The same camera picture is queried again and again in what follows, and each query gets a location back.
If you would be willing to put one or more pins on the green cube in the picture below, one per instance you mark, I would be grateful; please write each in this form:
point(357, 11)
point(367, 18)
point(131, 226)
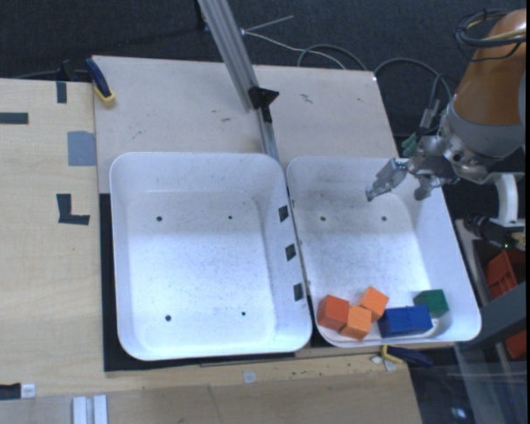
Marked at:
point(432, 302)

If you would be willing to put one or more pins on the blue cube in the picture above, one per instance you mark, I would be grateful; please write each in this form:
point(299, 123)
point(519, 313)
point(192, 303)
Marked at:
point(420, 318)
point(394, 323)

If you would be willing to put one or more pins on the black cylinder on white bracket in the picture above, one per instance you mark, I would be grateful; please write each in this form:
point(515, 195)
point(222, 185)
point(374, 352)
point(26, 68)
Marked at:
point(508, 197)

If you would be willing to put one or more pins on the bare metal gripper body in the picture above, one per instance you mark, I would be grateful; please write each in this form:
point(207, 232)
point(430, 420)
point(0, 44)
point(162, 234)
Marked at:
point(441, 159)

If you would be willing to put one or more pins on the pale wood board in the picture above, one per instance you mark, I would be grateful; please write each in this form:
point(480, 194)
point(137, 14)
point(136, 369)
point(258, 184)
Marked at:
point(181, 104)

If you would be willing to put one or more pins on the orange cube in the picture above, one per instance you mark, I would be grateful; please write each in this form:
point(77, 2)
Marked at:
point(374, 300)
point(357, 323)

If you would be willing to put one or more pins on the white plastic tray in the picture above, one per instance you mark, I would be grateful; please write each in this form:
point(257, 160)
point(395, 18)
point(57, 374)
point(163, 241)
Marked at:
point(358, 254)
point(203, 259)

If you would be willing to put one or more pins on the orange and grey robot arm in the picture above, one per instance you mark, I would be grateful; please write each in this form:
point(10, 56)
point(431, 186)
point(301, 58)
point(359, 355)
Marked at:
point(490, 86)

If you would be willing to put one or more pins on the red-orange cube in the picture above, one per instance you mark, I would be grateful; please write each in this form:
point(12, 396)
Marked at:
point(332, 312)

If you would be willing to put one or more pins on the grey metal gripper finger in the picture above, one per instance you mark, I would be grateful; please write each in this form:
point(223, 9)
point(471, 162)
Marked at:
point(425, 188)
point(391, 175)

